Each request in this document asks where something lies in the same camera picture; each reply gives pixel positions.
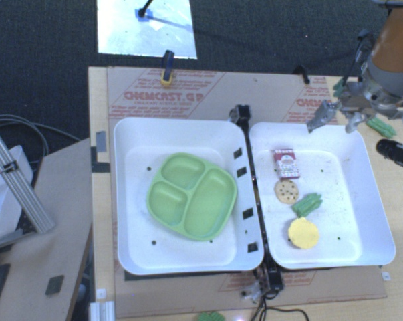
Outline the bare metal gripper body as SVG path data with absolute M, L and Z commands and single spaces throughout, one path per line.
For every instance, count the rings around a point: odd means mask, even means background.
M 346 118 L 403 118 L 403 97 L 385 90 L 377 83 L 347 82 L 339 96 L 340 111 Z

